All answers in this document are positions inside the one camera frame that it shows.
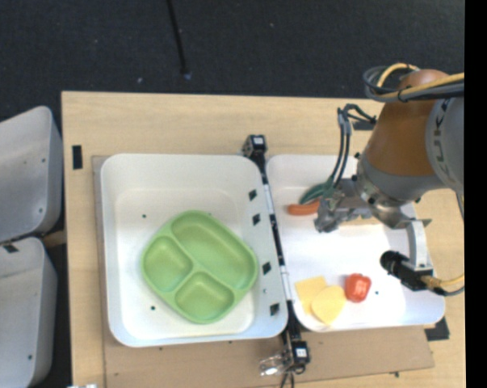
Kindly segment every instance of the tabletop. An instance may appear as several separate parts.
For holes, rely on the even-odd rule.
[[[100,387],[277,386],[260,377],[258,359],[280,348],[276,338],[183,346],[129,348],[108,330],[94,210],[94,157],[119,153],[237,154],[248,135],[263,134],[270,156],[336,154],[337,108],[370,99],[273,96],[62,93],[65,217],[69,266],[72,379]],[[354,131],[353,153],[369,131]],[[427,193],[417,204],[440,277],[464,271],[464,226],[455,194]],[[428,342],[425,329],[305,332],[313,361],[296,379],[305,388],[465,386],[464,295],[446,299],[450,338]]]

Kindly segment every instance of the green plate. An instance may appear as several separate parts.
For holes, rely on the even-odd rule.
[[[194,323],[222,319],[258,276],[254,252],[208,213],[186,211],[168,221],[141,257],[153,291]]]

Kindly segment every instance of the wooden table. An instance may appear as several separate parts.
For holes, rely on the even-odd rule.
[[[280,348],[279,338],[234,343],[128,348],[104,320],[94,215],[92,158],[125,153],[235,154],[249,134],[267,138],[268,155],[336,154],[336,109],[369,99],[265,96],[62,94],[65,215],[73,384],[100,387],[277,386],[260,377],[258,360]],[[352,153],[368,131],[354,131]],[[464,271],[464,227],[455,195],[430,192],[416,208],[432,218],[427,243],[439,276]],[[305,332],[313,361],[296,378],[305,388],[465,386],[464,295],[447,299],[451,338],[428,343],[423,327],[330,333]]]

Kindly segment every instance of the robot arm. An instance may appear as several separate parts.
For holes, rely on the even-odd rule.
[[[384,89],[394,71],[408,74],[396,89]],[[412,290],[437,289],[442,282],[432,276],[424,235],[430,221],[414,220],[402,207],[437,188],[451,188],[463,200],[464,74],[448,76],[396,64],[369,70],[364,77],[367,95],[385,105],[373,121],[356,174],[335,180],[335,167],[324,184],[315,226],[330,232],[344,221],[375,217],[390,228],[407,229],[409,258],[388,251],[380,262]],[[345,121],[351,109],[359,110],[348,105],[339,111],[339,120]],[[341,128],[350,131],[349,125]]]

